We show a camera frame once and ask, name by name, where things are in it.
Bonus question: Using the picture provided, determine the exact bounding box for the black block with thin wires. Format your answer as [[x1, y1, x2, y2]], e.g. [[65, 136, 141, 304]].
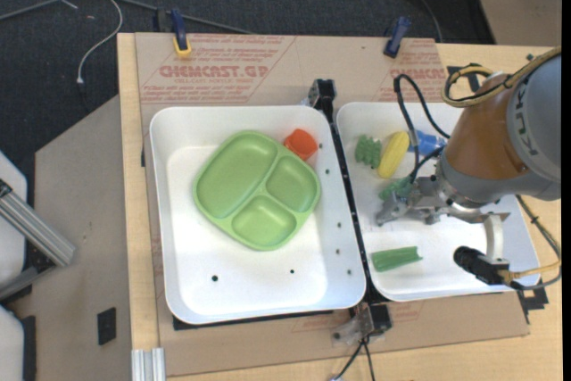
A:
[[330, 302, 394, 345], [306, 78, 337, 111]]

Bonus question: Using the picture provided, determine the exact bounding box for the green toy celery stick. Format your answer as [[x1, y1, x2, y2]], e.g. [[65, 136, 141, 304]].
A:
[[370, 245, 424, 273]]

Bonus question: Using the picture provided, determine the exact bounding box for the white plastic tray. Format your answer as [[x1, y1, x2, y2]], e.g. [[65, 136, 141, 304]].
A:
[[335, 101, 542, 303], [148, 104, 368, 326]]

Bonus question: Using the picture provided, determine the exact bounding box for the yellow toy corn cob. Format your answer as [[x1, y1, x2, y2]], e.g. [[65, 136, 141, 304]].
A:
[[377, 129, 411, 180]]

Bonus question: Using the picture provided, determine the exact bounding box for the green divided plate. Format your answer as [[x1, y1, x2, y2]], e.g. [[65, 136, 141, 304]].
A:
[[192, 128, 323, 253]]

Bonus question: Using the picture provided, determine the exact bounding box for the black cylinder on white bracket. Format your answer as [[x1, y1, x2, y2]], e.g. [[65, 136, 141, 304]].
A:
[[452, 212, 512, 286]]

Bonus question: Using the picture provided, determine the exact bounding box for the orange toy block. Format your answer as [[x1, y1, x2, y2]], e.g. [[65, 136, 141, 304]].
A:
[[283, 128, 319, 162]]

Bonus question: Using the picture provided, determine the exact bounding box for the clear bottle with blue cap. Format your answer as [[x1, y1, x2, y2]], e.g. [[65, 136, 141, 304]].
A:
[[407, 128, 448, 155]]

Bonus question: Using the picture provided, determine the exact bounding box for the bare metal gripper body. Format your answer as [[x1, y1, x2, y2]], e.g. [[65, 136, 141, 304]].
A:
[[406, 174, 488, 219]]

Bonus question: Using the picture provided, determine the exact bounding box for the brown cardboard board, red print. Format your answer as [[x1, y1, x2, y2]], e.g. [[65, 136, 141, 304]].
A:
[[133, 32, 533, 378]]

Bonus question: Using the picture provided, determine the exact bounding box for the green toy lettuce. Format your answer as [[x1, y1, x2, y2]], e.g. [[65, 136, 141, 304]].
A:
[[354, 133, 384, 170]]

